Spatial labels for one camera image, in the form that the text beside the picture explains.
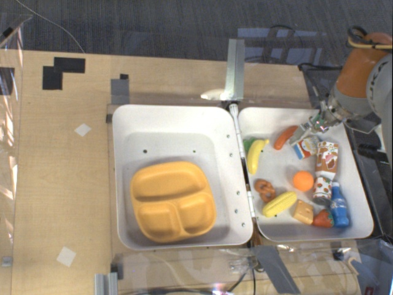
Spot white plastic tray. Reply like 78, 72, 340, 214
238, 106, 375, 243
111, 104, 254, 251

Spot brown and white carton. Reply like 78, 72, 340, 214
314, 141, 340, 181

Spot orange ball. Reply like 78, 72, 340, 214
292, 170, 315, 192

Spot orange divided plate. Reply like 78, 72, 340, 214
130, 160, 218, 244

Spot red strawberry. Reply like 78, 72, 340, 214
312, 209, 335, 229

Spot orange sausage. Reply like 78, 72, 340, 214
273, 125, 300, 151

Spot tan cheese wedge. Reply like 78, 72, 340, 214
292, 199, 315, 226

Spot yellow corn cob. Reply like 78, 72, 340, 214
262, 191, 298, 219

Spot green broccoli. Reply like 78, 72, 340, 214
243, 137, 257, 154

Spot red white blue carton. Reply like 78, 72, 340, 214
292, 135, 321, 160

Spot brown pretzel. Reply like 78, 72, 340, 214
254, 178, 277, 203

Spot white can with red print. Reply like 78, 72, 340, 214
312, 176, 333, 206

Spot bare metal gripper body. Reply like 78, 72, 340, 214
308, 102, 342, 134

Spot yellow banana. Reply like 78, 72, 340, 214
246, 138, 270, 176

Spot blue bottle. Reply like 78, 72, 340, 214
329, 181, 351, 229

